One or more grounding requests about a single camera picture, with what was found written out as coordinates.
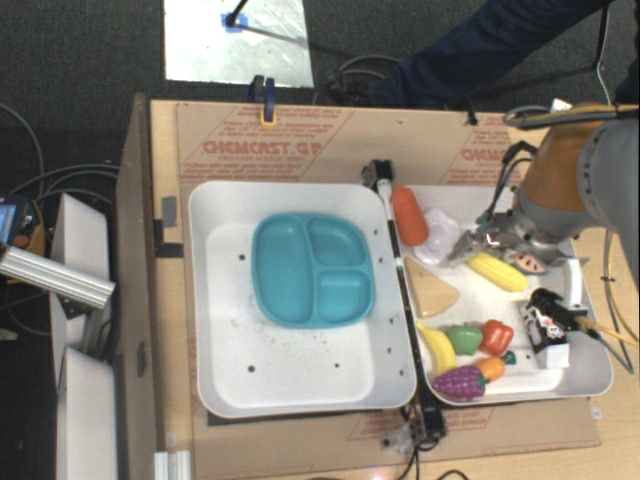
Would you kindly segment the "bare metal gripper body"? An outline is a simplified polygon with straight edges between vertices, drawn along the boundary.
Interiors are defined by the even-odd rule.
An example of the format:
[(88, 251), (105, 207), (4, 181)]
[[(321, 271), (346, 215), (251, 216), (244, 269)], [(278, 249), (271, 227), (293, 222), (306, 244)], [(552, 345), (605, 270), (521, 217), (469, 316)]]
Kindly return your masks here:
[(539, 231), (520, 213), (495, 213), (481, 235), (481, 244), (492, 252), (497, 247), (514, 248), (542, 264), (555, 264), (575, 256), (568, 239), (561, 240)]

